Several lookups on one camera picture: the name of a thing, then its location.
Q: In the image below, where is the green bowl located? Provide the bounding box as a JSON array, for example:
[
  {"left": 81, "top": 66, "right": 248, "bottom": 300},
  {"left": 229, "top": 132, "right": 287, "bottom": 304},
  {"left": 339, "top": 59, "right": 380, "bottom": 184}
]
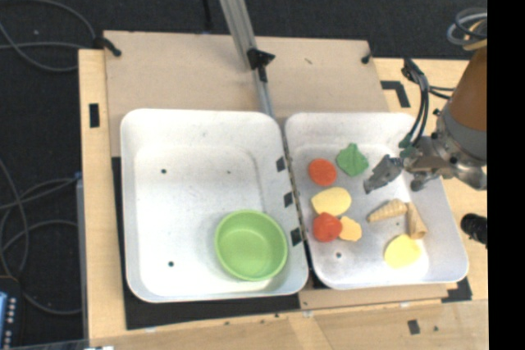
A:
[{"left": 213, "top": 209, "right": 290, "bottom": 283}]

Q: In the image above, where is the brown cardboard board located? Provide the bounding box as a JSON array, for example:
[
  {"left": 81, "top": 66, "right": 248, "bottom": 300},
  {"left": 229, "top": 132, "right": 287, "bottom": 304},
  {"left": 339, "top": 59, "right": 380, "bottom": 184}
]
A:
[{"left": 102, "top": 30, "right": 460, "bottom": 311}]

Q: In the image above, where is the yellow toy potato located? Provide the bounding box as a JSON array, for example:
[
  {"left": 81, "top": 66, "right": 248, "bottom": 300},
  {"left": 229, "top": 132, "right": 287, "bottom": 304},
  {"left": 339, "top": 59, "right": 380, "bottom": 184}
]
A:
[{"left": 310, "top": 186, "right": 353, "bottom": 217}]

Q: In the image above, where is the pale yellow toy slice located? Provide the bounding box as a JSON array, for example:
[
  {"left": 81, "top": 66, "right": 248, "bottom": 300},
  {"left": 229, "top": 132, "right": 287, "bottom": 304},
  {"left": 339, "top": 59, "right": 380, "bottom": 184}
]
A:
[{"left": 383, "top": 233, "right": 423, "bottom": 270}]

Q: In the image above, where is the pale orange toy chip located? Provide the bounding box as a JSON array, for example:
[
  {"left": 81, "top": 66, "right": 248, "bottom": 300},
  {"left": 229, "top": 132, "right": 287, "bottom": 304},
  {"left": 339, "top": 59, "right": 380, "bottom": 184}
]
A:
[{"left": 338, "top": 216, "right": 363, "bottom": 243}]

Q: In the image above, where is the beige toy ice cream cone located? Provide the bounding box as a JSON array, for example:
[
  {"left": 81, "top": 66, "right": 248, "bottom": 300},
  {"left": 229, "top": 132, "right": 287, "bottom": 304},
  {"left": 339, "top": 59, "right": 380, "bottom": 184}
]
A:
[
  {"left": 405, "top": 202, "right": 428, "bottom": 240},
  {"left": 366, "top": 198, "right": 409, "bottom": 224}
]

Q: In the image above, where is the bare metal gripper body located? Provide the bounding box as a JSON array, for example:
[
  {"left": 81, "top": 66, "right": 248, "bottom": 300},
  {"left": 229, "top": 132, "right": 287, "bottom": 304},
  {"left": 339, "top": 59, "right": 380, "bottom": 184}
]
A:
[{"left": 401, "top": 134, "right": 488, "bottom": 193}]

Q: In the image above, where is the red toy tomato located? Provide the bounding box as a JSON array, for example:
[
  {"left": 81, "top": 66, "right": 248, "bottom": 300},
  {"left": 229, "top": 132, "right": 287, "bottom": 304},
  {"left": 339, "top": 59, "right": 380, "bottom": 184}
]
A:
[{"left": 313, "top": 211, "right": 344, "bottom": 243}]

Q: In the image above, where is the orange round toy slice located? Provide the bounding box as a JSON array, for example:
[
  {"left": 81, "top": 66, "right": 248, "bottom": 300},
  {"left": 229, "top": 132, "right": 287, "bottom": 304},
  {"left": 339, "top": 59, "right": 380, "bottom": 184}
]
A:
[{"left": 308, "top": 158, "right": 339, "bottom": 188}]

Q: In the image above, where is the green toy lettuce leaf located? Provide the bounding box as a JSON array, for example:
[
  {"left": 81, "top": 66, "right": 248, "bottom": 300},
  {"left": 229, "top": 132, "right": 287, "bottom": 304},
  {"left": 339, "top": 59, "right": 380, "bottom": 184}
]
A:
[{"left": 336, "top": 142, "right": 370, "bottom": 178}]

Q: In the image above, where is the black cylinder on white bracket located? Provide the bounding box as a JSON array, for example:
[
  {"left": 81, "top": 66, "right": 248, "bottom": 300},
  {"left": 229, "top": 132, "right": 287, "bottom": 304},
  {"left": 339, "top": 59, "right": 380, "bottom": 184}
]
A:
[{"left": 459, "top": 212, "right": 488, "bottom": 248}]

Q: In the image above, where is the white plastic tray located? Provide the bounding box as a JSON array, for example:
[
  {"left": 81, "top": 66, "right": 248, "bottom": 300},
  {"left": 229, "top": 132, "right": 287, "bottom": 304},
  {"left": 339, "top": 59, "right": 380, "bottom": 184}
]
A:
[
  {"left": 283, "top": 111, "right": 470, "bottom": 291},
  {"left": 119, "top": 107, "right": 310, "bottom": 304}
]

